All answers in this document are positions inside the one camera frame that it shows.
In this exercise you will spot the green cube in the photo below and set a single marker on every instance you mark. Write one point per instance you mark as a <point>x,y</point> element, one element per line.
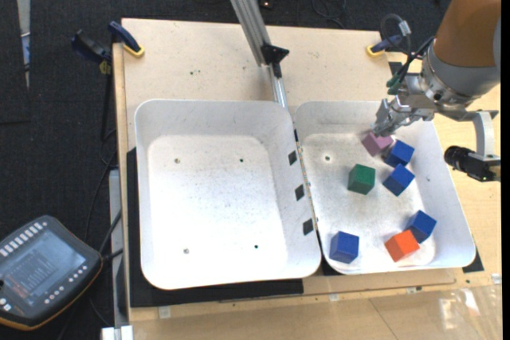
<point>361,179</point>

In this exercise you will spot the blue cube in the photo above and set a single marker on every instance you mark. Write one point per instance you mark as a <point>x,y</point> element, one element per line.
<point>398,180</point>
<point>344,247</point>
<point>400,153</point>
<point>421,225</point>

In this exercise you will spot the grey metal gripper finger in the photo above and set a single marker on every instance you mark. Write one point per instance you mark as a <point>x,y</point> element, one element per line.
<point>380,117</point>
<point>392,123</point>

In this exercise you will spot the black cylinder on white bracket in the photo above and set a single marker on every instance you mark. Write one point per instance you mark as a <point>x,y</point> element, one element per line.
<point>472,163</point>

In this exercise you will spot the white plastic tray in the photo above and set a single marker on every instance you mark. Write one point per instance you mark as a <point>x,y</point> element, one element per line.
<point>370,211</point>
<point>215,191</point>

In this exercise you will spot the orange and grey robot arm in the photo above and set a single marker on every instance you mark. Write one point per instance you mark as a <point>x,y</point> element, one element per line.
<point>470,24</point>

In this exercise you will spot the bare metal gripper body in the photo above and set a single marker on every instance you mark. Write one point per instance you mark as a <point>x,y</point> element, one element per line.
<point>422,95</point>

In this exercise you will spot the orange cube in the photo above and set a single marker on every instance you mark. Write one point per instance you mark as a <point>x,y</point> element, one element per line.
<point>401,246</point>

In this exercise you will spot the pale wood board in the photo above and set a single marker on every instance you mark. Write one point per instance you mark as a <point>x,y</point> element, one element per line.
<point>207,63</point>

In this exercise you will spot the purple cube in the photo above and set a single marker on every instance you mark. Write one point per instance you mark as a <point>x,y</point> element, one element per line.
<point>376,144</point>

